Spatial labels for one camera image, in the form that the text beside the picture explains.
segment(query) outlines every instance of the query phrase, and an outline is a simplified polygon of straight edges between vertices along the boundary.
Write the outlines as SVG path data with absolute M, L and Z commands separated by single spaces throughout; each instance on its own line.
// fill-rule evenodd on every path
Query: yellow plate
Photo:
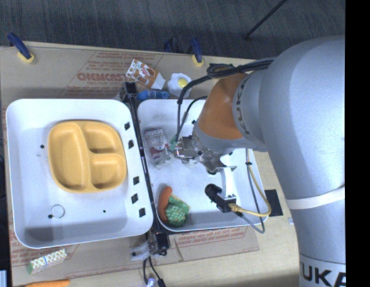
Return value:
M 49 164 L 54 181 L 72 193 L 93 193 L 121 185 L 126 157 L 117 131 L 98 121 L 65 121 L 48 137 Z

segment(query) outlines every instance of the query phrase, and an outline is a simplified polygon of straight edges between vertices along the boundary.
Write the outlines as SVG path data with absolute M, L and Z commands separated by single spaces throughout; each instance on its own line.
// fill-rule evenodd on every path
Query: yellow cable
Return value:
M 249 161 L 249 150 L 247 150 L 247 159 Z M 251 165 L 249 165 L 249 172 L 250 172 L 250 175 L 254 181 L 254 184 L 256 186 L 256 189 L 259 191 L 259 194 L 261 195 L 263 201 L 266 203 L 267 205 L 267 212 L 265 213 L 257 213 L 257 212 L 253 212 L 251 210 L 247 210 L 247 209 L 244 209 L 238 205 L 236 205 L 235 203 L 230 203 L 229 204 L 229 207 L 231 208 L 231 210 L 233 212 L 241 212 L 241 213 L 249 213 L 251 215 L 255 215 L 255 216 L 258 216 L 258 217 L 266 217 L 268 216 L 270 213 L 271 213 L 271 205 L 269 204 L 268 200 L 266 199 L 266 197 L 264 196 L 264 193 L 262 192 L 262 190 L 260 189 L 259 185 L 258 185 L 258 181 L 256 180 L 255 176 L 254 176 L 254 173 L 252 171 L 252 168 L 251 168 Z

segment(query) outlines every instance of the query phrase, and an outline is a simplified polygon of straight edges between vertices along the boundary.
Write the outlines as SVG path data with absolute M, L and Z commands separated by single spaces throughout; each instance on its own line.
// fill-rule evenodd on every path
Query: white band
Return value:
M 304 199 L 286 200 L 289 209 L 309 209 L 345 199 L 345 186 L 339 187 L 321 196 Z

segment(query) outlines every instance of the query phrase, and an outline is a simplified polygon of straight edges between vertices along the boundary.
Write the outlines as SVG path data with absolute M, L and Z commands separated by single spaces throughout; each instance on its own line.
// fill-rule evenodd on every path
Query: robotic arm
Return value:
M 312 39 L 267 69 L 219 80 L 179 158 L 213 173 L 236 148 L 268 152 L 295 224 L 300 286 L 346 286 L 343 36 Z

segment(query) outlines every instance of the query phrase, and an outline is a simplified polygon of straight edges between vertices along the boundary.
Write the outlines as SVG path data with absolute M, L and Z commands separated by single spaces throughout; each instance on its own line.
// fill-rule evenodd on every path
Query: hole in bin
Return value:
M 136 203 L 138 201 L 138 195 L 137 194 L 133 194 L 132 195 L 132 204 Z
M 143 216 L 145 216 L 145 215 L 146 215 L 145 208 L 141 208 L 141 209 L 139 210 L 139 217 L 141 218 L 141 217 L 143 217 Z

